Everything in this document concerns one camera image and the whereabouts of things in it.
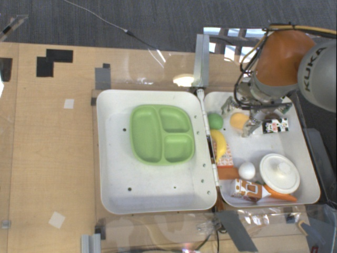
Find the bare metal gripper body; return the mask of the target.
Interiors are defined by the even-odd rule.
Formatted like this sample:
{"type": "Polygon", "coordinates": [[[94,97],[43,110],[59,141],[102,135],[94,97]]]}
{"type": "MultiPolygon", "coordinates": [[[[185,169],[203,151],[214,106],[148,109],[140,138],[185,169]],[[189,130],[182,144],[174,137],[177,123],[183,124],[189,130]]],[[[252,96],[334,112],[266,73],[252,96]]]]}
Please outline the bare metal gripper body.
{"type": "Polygon", "coordinates": [[[235,101],[238,108],[248,110],[251,118],[257,118],[259,106],[265,101],[265,93],[259,90],[255,82],[240,82],[235,84],[235,101]]]}

